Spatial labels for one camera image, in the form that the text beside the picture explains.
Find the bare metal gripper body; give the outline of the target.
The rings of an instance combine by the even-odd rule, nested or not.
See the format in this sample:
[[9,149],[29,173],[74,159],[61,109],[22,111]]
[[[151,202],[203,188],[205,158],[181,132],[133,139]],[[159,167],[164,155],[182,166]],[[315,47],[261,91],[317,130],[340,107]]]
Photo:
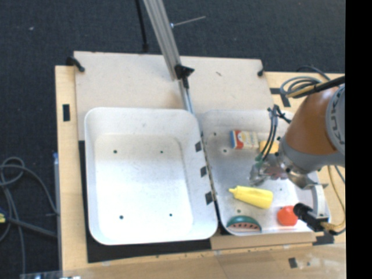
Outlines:
[[311,178],[311,173],[305,173],[280,153],[259,155],[252,166],[249,182],[252,185],[261,185],[266,180],[288,179],[300,189],[312,189],[316,185],[322,188],[328,187],[328,184],[322,184]]

